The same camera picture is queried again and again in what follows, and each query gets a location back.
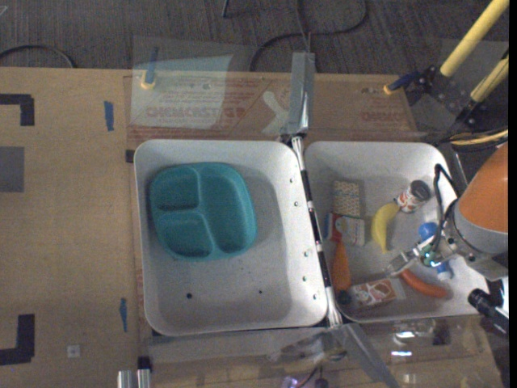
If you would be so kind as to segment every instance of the can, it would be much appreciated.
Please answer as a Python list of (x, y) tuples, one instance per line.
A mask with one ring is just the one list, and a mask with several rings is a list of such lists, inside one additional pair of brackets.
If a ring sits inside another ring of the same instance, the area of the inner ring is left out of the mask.
[(408, 188), (395, 199), (404, 213), (413, 213), (431, 198), (431, 190), (420, 179), (413, 181)]

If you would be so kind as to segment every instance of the yellow tube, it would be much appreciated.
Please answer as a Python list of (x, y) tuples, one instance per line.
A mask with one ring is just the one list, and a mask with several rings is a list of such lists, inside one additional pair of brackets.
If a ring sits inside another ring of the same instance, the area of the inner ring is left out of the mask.
[(461, 42), (449, 55), (448, 59), (442, 64), (439, 71), (443, 76), (450, 78), (458, 70), (509, 5), (510, 0), (492, 0), (492, 2), (490, 2), (476, 23), (470, 28)]
[(501, 59), (494, 67), (492, 72), (486, 76), (479, 84), (470, 92), (470, 97), (476, 102), (483, 102), (488, 95), (508, 76), (510, 64), (510, 55)]

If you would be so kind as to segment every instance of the teal bowl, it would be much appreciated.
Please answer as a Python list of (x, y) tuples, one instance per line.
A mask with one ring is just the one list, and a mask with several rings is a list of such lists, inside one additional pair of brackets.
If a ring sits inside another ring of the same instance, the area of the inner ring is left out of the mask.
[(230, 165), (201, 162), (168, 167), (149, 186), (158, 240), (178, 259), (240, 255), (257, 236), (250, 192)]

